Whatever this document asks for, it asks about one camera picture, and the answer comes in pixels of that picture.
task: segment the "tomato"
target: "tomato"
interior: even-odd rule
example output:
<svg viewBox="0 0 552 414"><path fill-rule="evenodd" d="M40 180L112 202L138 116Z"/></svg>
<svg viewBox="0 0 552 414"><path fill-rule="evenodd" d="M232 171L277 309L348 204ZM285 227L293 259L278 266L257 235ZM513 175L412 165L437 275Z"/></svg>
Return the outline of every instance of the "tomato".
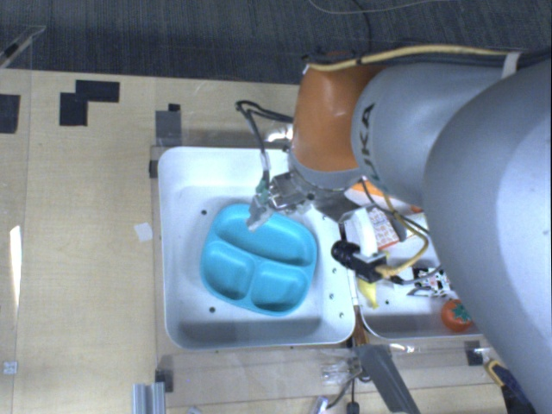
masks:
<svg viewBox="0 0 552 414"><path fill-rule="evenodd" d="M451 299L442 306L441 320L447 328L457 333L468 329L474 323L460 299Z"/></svg>

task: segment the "black floor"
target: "black floor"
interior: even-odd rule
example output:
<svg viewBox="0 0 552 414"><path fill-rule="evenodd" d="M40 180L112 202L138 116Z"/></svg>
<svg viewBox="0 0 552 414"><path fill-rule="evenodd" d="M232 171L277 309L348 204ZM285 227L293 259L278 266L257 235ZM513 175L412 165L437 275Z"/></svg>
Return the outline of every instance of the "black floor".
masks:
<svg viewBox="0 0 552 414"><path fill-rule="evenodd" d="M354 9L348 0L317 2ZM551 42L551 12L551 0L429 3L370 15L371 44L534 49ZM0 0L0 44L22 25L47 27L36 69L280 83L298 82L305 53L364 51L370 38L362 16L326 15L307 0Z"/></svg>

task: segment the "table surface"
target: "table surface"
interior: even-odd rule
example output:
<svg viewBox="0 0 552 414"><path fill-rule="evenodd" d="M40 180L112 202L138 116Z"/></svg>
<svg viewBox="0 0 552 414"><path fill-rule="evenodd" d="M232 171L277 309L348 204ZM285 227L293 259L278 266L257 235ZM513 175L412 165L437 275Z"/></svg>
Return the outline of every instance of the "table surface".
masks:
<svg viewBox="0 0 552 414"><path fill-rule="evenodd" d="M28 82L13 83L13 89L30 110L20 112L17 134L0 135L0 170L27 177L26 191L22 188L18 198L25 215L22 293L17 324L11 327L16 330L16 349L9 342L0 344L3 361L17 360L19 367L14 379L0 378L0 410L130 412L132 385L152 383L157 365L154 245L140 241L135 232L136 224L152 224L148 163L155 111L180 104L183 136L193 138L193 131L208 141L247 133L234 110L235 100L248 98L291 114L298 88L60 72L2 75ZM60 93L74 92L77 79L117 81L120 100L90 102L87 127L61 127ZM25 119L29 117L30 127ZM26 139L28 173L13 175L14 164L24 158L17 149ZM0 296L3 309L4 300ZM482 367L431 367L423 372L442 383L412 390L422 412L505 412L500 389ZM451 374L455 378L447 380ZM207 385L212 375L204 376ZM407 383L413 376L405 378ZM198 406L203 414L299 414L308 412L314 401L305 394L221 403L232 381L220 385L227 387L205 390ZM363 412L387 412L373 388L360 390L356 398ZM347 400L331 412L344 412ZM186 413L189 408L167 412Z"/></svg>

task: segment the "yellow cable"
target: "yellow cable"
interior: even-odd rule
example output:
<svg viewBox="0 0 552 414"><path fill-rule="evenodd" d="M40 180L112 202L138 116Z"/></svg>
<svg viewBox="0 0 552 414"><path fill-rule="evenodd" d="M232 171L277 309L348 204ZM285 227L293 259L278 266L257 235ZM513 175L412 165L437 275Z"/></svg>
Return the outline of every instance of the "yellow cable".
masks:
<svg viewBox="0 0 552 414"><path fill-rule="evenodd" d="M372 53L364 55L358 59L351 59L324 65L320 63L310 63L309 67L321 72L340 71L358 65L368 65L370 63L379 63L381 61L395 59L397 57L407 57L409 55L420 55L423 53L455 53L455 54L471 54L471 55L507 55L507 52L494 51L483 47L459 46L459 45L417 45L406 46L392 51L381 53Z"/></svg>
<svg viewBox="0 0 552 414"><path fill-rule="evenodd" d="M428 238L423 234L417 231L414 227L412 227L408 222L406 222L403 217L398 213L395 208L393 207L393 204L391 203L391 199L384 193L383 198L386 201L387 207L389 208L389 211L393 214L393 216L401 223L403 224L408 230L410 230L414 235L420 237L423 240L423 246L420 248L420 250L412 256L408 261L401 264L398 267L391 267L391 266L379 266L376 267L375 270L379 274L381 274L385 279L389 279L391 276L397 276L401 272L403 272L406 268L412 267L416 262L420 260L425 250L428 249L428 246L430 245L430 242L428 241Z"/></svg>

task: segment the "blue plate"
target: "blue plate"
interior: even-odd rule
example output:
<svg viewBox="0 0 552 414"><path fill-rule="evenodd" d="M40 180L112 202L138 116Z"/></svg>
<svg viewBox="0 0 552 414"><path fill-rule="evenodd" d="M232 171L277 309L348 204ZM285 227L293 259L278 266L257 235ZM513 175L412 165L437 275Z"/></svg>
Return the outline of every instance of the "blue plate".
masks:
<svg viewBox="0 0 552 414"><path fill-rule="evenodd" d="M297 309L309 291L317 264L310 231L274 214L255 232L247 204L222 209L211 224L201 256L201 279L212 294L270 316Z"/></svg>

